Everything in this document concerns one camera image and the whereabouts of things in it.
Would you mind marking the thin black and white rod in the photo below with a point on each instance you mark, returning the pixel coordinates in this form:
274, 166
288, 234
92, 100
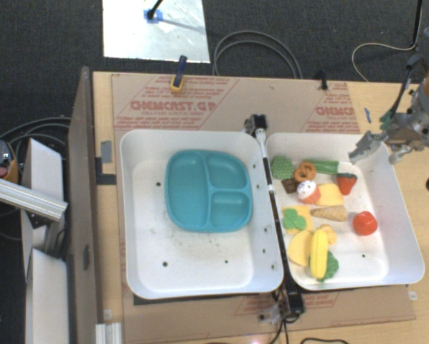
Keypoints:
272, 188

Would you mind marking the yellow cheese wedge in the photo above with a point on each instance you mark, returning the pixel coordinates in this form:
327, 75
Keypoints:
331, 195

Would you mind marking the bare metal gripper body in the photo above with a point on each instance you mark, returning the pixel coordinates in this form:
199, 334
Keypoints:
417, 129

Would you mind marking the orange yellow toy food piece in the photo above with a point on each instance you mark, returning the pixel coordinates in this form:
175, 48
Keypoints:
331, 235

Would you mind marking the blue divided plate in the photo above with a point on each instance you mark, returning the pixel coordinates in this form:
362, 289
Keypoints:
189, 192

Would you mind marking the brown cardboard board red print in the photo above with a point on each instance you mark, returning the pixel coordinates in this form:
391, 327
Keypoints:
272, 102

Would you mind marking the white plastic tray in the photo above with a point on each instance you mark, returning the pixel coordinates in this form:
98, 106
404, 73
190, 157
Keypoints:
390, 228
186, 263

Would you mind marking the brown pretzel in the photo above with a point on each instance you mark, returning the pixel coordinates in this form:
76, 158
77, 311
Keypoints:
300, 175

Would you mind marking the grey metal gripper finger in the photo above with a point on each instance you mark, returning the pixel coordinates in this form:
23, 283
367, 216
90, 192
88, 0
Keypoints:
365, 146
397, 154

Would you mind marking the red tomato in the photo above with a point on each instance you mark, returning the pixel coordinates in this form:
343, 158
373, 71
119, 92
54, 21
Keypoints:
364, 223

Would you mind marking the tan ice cream cone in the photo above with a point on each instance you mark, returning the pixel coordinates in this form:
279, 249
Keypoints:
331, 213

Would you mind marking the pink and white cupcake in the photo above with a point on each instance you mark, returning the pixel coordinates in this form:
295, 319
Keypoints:
307, 192

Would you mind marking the yellow cracker with green leaf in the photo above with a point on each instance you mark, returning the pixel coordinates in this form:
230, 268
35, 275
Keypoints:
296, 220

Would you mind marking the green lettuce leaf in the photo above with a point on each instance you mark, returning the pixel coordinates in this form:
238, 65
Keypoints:
332, 267

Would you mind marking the yellow corn cob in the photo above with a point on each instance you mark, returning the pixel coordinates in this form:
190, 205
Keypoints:
319, 253

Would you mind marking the green grapes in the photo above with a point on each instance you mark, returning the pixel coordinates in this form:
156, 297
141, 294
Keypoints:
281, 167

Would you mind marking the yellow taco shell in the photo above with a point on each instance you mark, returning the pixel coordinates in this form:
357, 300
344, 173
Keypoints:
298, 249

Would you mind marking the brown chocolate piece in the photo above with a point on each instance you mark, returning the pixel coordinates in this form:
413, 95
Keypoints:
289, 185

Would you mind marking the red strawberry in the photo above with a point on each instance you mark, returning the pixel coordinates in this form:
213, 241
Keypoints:
346, 183

